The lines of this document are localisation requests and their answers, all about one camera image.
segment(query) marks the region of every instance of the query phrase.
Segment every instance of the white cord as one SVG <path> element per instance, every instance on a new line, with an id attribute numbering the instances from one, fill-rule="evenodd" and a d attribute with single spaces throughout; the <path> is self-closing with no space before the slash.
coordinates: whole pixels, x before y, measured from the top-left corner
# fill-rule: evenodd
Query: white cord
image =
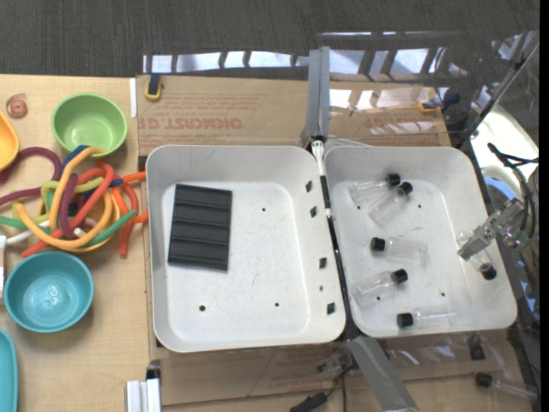
<path id="1" fill-rule="evenodd" d="M 91 218 L 86 218 L 86 225 L 87 226 L 91 226 L 91 227 L 94 227 L 97 225 L 97 221 L 96 220 L 92 220 Z M 39 224 L 39 226 L 41 227 L 49 227 L 50 226 L 50 222 L 49 221 L 43 221 Z M 78 238 L 81 238 L 82 236 L 84 236 L 85 232 L 83 230 L 81 230 L 79 227 L 77 227 L 74 231 L 75 235 L 78 237 Z M 6 245 L 14 245 L 14 244 L 18 244 L 18 243 L 21 243 L 22 241 L 24 241 L 25 239 L 28 239 L 30 237 L 33 236 L 33 233 L 30 231 L 30 230 L 26 230 L 25 232 L 21 232 L 21 233 L 18 233 L 17 235 L 14 235 L 13 237 L 10 237 L 6 240 Z"/>

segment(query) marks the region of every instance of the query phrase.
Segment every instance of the glass vial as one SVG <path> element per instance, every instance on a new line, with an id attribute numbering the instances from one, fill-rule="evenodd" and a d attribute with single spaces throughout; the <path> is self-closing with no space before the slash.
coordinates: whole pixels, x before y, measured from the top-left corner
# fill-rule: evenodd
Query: glass vial
<path id="1" fill-rule="evenodd" d="M 410 312 L 401 312 L 396 315 L 396 323 L 402 330 L 451 326 L 455 324 L 456 320 L 457 310 L 448 304 L 415 308 Z"/>
<path id="2" fill-rule="evenodd" d="M 407 196 L 412 191 L 413 187 L 408 182 L 404 182 L 400 186 L 390 189 L 387 194 L 384 194 L 372 204 L 372 209 L 369 213 L 370 218 L 378 226 L 383 226 L 404 208 Z"/>
<path id="3" fill-rule="evenodd" d="M 463 247 L 463 245 L 467 243 L 472 236 L 472 230 L 466 230 L 459 233 L 457 237 L 455 237 L 458 248 Z M 469 260 L 467 260 L 467 263 L 470 264 L 475 270 L 479 271 L 487 281 L 494 279 L 498 274 L 493 266 L 492 257 L 486 249 L 482 249 L 478 253 L 475 253 Z"/>
<path id="4" fill-rule="evenodd" d="M 427 264 L 427 245 L 413 239 L 378 238 L 370 242 L 370 249 L 375 255 L 405 264 Z"/>
<path id="5" fill-rule="evenodd" d="M 481 388 L 493 389 L 504 392 L 513 397 L 521 398 L 534 404 L 538 399 L 538 391 L 533 387 L 518 380 L 511 380 L 489 373 L 476 373 L 475 384 Z"/>
<path id="6" fill-rule="evenodd" d="M 368 306 L 395 291 L 406 282 L 408 274 L 404 269 L 385 271 L 371 278 L 357 282 L 351 289 L 351 295 L 361 307 Z"/>
<path id="7" fill-rule="evenodd" d="M 365 182 L 353 182 L 349 187 L 351 198 L 356 204 L 362 204 L 372 192 L 383 191 L 391 186 L 397 186 L 401 182 L 401 176 L 395 173 L 389 173 L 384 179 L 373 179 Z"/>

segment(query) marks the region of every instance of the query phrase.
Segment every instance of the wooden table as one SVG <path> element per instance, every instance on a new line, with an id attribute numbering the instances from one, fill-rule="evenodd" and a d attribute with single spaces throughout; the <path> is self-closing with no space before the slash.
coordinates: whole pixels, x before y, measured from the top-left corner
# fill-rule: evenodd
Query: wooden table
<path id="1" fill-rule="evenodd" d="M 108 158 L 119 174 L 137 169 L 137 122 L 130 116 L 130 80 L 126 78 L 82 78 L 64 76 L 0 76 L 0 100 L 13 94 L 27 94 L 28 114 L 11 119 L 21 148 L 40 146 L 66 154 L 55 141 L 49 120 L 55 106 L 69 95 L 80 92 L 103 94 L 116 102 L 129 121 L 123 148 Z M 12 190 L 41 185 L 51 176 L 48 161 L 39 157 L 24 160 L 0 196 Z M 35 202 L 26 205 L 34 211 Z M 0 214 L 9 215 L 9 206 Z M 23 247 L 10 248 L 8 271 L 20 261 Z M 143 380 L 149 363 L 148 319 L 143 237 L 136 227 L 130 239 L 128 257 L 118 255 L 118 237 L 98 251 L 81 255 L 95 283 L 92 308 L 73 328 L 56 334 L 37 334 L 19 327 L 0 306 L 0 327 L 13 338 L 19 363 L 19 412 L 124 411 L 124 385 L 132 379 Z M 516 358 L 501 332 L 505 365 L 519 376 Z M 348 410 L 379 410 L 368 387 L 352 387 L 349 380 Z M 471 374 L 451 378 L 406 382 L 422 411 L 517 411 L 529 410 L 513 398 L 486 395 L 474 389 Z M 172 406 L 166 410 L 194 412 L 289 410 L 306 397 L 292 394 L 217 403 Z M 341 389 L 323 406 L 323 411 L 341 411 Z"/>

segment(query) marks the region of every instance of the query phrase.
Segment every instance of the green tube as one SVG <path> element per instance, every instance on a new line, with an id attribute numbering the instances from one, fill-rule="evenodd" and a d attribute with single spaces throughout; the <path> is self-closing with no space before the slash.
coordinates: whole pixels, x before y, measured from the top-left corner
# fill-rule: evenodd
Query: green tube
<path id="1" fill-rule="evenodd" d="M 95 235 L 92 238 L 92 240 L 89 243 L 85 244 L 83 247 L 89 247 L 91 245 L 96 245 L 102 241 L 105 241 L 107 238 L 112 236 L 119 228 L 121 228 L 124 224 L 126 224 L 133 216 L 135 216 L 135 214 L 136 214 L 136 210 L 130 209 L 130 212 L 122 215 L 120 218 L 114 221 L 108 228 L 106 228 L 102 232 Z"/>
<path id="2" fill-rule="evenodd" d="M 0 224 L 3 224 L 4 226 L 15 227 L 17 229 L 28 230 L 28 227 L 25 226 L 25 223 L 23 223 L 23 221 L 16 220 L 15 218 L 8 218 L 7 216 L 0 215 Z M 51 230 L 48 227 L 42 227 L 42 226 L 39 226 L 39 227 L 44 232 L 48 234 L 51 233 Z"/>
<path id="3" fill-rule="evenodd" d="M 75 187 L 75 194 L 80 194 L 81 192 L 88 192 L 92 189 L 97 188 L 99 185 L 103 183 L 105 179 L 103 177 L 98 177 L 96 179 L 90 180 L 87 183 L 83 185 L 76 185 Z M 59 182 L 56 180 L 49 180 L 45 182 L 42 187 L 40 188 L 40 195 L 42 196 L 42 201 L 46 203 L 46 214 L 48 215 L 50 213 L 50 203 L 53 199 L 53 195 L 51 195 L 51 200 L 47 200 L 49 197 L 50 192 L 54 192 L 54 190 L 57 188 L 57 185 L 59 185 Z"/>

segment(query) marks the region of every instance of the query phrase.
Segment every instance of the teal bowl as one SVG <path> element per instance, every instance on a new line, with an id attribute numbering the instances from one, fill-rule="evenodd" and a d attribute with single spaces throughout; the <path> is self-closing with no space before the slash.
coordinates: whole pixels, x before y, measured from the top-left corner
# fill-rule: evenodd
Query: teal bowl
<path id="1" fill-rule="evenodd" d="M 94 298 L 87 266 L 64 251 L 43 251 L 23 259 L 9 274 L 4 302 L 18 325 L 54 333 L 76 324 Z"/>

